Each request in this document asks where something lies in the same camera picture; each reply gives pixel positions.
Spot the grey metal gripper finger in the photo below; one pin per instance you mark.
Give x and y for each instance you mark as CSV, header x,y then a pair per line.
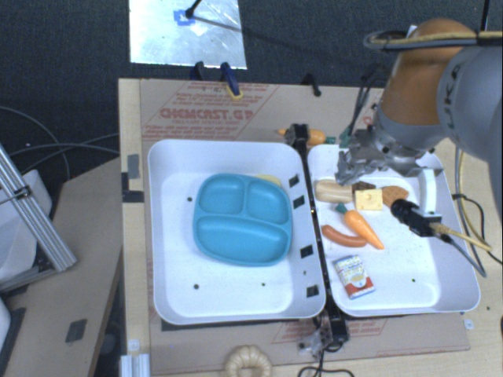
x,y
357,175
342,169

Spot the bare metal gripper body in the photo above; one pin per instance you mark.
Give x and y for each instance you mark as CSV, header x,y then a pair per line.
x,y
373,153

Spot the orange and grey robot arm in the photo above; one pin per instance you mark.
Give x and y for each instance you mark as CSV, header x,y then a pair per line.
x,y
424,88

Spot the dark brown chocolate piece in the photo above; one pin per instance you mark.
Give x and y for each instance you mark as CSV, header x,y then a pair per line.
x,y
363,186

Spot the beige bread roll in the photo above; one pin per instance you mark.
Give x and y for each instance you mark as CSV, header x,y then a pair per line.
x,y
332,191

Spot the yellow cheese block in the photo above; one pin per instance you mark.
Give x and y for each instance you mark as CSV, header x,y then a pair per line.
x,y
368,200

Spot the brown biscuit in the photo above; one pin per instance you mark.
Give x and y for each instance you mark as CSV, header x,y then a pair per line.
x,y
393,195

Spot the thin black rod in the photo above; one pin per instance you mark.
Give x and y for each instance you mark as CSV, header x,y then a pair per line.
x,y
314,218

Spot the orange sausage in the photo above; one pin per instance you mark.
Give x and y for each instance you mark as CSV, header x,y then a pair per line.
x,y
342,238

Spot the red and yellow carton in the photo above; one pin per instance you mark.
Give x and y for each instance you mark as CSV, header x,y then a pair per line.
x,y
354,276

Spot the white plastic tray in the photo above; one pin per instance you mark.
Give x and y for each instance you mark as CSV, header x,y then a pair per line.
x,y
404,273
236,289

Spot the blue divided plate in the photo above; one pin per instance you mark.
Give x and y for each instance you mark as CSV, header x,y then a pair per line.
x,y
239,220

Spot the brown cardboard board red print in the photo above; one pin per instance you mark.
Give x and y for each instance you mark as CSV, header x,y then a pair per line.
x,y
220,112

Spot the beige doughnut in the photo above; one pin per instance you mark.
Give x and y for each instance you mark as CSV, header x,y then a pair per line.
x,y
236,361

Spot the black cylinder on white bracket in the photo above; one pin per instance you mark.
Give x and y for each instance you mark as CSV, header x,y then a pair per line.
x,y
416,216

